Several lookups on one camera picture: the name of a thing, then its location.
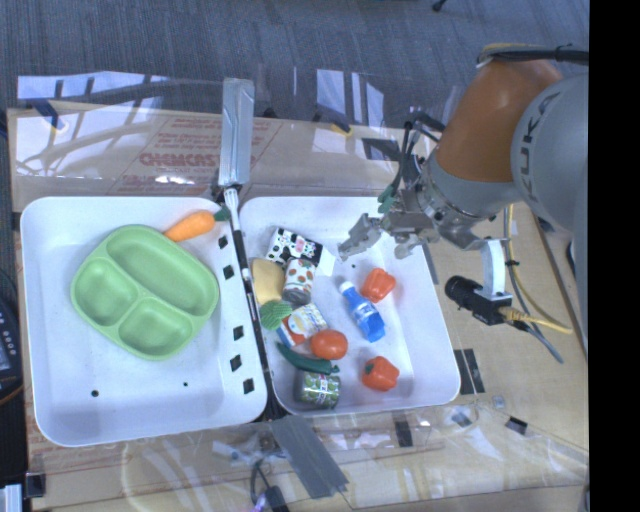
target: black connector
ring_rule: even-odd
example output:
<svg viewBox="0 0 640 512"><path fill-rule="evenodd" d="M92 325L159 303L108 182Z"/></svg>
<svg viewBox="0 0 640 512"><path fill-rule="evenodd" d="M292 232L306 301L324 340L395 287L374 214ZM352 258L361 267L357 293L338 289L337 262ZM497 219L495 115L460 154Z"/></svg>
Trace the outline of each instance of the black connector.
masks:
<svg viewBox="0 0 640 512"><path fill-rule="evenodd" d="M476 293L481 290L482 285L462 276L453 276L447 281L444 292L459 307L468 309L473 316L487 325L504 323L504 316L498 309L511 305L511 297L504 299L488 299Z"/></svg>
<svg viewBox="0 0 640 512"><path fill-rule="evenodd" d="M273 512L289 512L289 507L287 507L287 503L284 501L282 491L277 485L268 487L264 492L264 496L267 498L267 503Z"/></svg>

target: blue bottle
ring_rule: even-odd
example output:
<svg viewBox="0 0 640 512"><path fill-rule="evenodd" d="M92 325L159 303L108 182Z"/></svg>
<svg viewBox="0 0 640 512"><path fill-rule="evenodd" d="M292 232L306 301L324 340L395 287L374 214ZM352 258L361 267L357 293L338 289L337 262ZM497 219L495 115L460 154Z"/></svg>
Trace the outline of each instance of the blue bottle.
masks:
<svg viewBox="0 0 640 512"><path fill-rule="evenodd" d="M342 283L339 289L340 293L349 301L349 311L365 338L370 342L382 338L385 334L384 321L373 303L360 295L350 281Z"/></svg>

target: orange carrot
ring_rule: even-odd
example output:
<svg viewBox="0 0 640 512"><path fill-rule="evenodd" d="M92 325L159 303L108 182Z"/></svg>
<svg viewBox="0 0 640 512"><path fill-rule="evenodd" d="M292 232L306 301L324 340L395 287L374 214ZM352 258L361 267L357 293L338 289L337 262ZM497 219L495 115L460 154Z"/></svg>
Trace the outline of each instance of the orange carrot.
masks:
<svg viewBox="0 0 640 512"><path fill-rule="evenodd" d="M171 226L164 235L174 242L182 242L211 231L215 223L213 213L200 210Z"/></svg>

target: green plate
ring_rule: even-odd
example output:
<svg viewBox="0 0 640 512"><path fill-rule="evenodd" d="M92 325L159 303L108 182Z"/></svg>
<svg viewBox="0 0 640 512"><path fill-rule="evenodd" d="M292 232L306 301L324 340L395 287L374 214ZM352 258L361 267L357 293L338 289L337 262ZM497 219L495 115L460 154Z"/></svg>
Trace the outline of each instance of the green plate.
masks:
<svg viewBox="0 0 640 512"><path fill-rule="evenodd" d="M137 356L166 359L191 341L215 310L218 280L200 260L148 226L113 231L71 284L76 311Z"/></svg>

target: can lid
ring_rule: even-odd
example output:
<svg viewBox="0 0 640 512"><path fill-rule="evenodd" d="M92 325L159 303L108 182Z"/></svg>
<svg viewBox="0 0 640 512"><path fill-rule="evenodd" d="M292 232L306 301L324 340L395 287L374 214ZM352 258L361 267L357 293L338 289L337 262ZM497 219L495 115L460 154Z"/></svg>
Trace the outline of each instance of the can lid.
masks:
<svg viewBox="0 0 640 512"><path fill-rule="evenodd" d="M348 290L349 288L354 288L354 287L355 285L351 281L345 281L340 285L340 288L338 289L340 290L340 293L344 293L345 290Z"/></svg>

